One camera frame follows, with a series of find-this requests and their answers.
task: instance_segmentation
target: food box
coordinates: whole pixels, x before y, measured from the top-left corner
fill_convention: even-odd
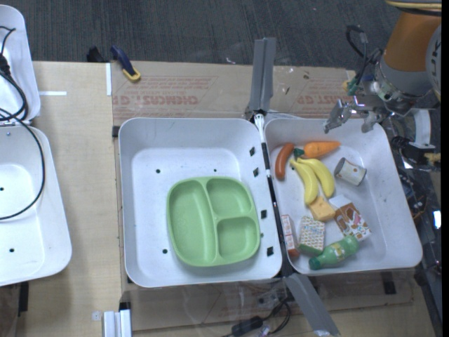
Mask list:
[[[263,130],[270,165],[266,170],[261,135],[245,119],[148,117],[126,121],[119,131],[119,154],[124,261],[129,278],[143,287],[271,279],[285,258],[305,275],[417,265],[422,247],[384,130],[375,125],[370,133],[362,133],[363,121],[350,119],[325,134],[323,122],[287,117],[268,121]],[[309,269],[310,256],[290,258],[281,252],[283,232],[278,230],[281,221],[277,224],[276,219],[289,215],[292,228],[299,232],[301,217],[311,214],[296,172],[287,168],[284,180],[274,177],[274,162],[285,143],[302,147],[313,140],[341,142],[321,159],[331,171],[342,157],[367,169],[359,186],[335,180],[334,196],[343,194],[351,199],[372,232],[355,256],[317,271]],[[192,266],[173,248],[166,201],[179,181],[210,176],[233,178],[248,188],[259,223],[260,245],[249,258],[235,263]],[[274,200],[279,214],[275,213]],[[324,244],[341,238],[337,223],[333,219],[326,222]]]
[[[50,144],[30,126],[40,99],[25,21],[15,8],[0,5],[0,25],[14,29],[6,38],[9,30],[1,28],[0,40],[11,75],[26,97],[28,114],[18,117],[29,129],[16,119],[5,121],[5,111],[19,111],[22,101],[0,78],[0,286],[5,286],[58,273],[70,261],[72,244]]]

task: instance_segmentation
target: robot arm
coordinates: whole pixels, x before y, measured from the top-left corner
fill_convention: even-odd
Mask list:
[[[323,126],[326,133],[341,126],[353,112],[365,119],[362,131],[367,132],[392,114],[407,115],[432,89],[441,99],[441,0],[385,1],[403,12],[375,63],[374,79],[362,80],[365,61],[347,86],[353,100],[334,106]]]

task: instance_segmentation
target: table surface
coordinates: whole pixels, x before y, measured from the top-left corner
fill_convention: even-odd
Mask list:
[[[73,254],[60,273],[29,282],[28,311],[17,336],[101,336],[102,311],[118,310],[121,259],[112,137],[112,99],[106,64],[34,62],[41,114],[34,126],[48,137],[65,205]],[[340,310],[331,316],[343,336],[434,336],[420,287],[410,280],[409,303]],[[221,336],[229,325],[186,327],[136,336]],[[303,315],[294,316],[284,336],[315,336]]]

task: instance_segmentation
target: sausage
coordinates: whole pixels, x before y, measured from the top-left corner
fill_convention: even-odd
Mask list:
[[[279,151],[278,157],[276,158],[276,163],[274,165],[274,174],[276,175],[278,180],[283,180],[283,178],[286,176],[287,160],[294,149],[294,144],[286,143],[281,148],[281,151]]]

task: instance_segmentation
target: yellow sponge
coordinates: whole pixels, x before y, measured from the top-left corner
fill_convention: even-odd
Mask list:
[[[315,198],[315,201],[309,205],[309,209],[317,221],[326,222],[335,216],[335,210],[322,196]]]

